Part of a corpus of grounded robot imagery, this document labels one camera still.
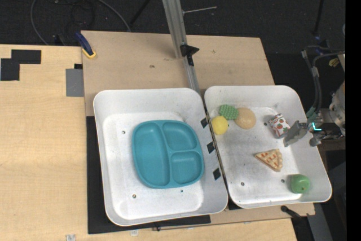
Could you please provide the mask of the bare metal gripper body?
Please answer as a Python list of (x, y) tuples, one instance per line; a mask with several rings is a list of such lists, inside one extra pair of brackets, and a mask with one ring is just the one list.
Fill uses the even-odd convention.
[(333, 93), (328, 108), (321, 108), (315, 120), (315, 128), (324, 139), (339, 139), (346, 134), (345, 96)]

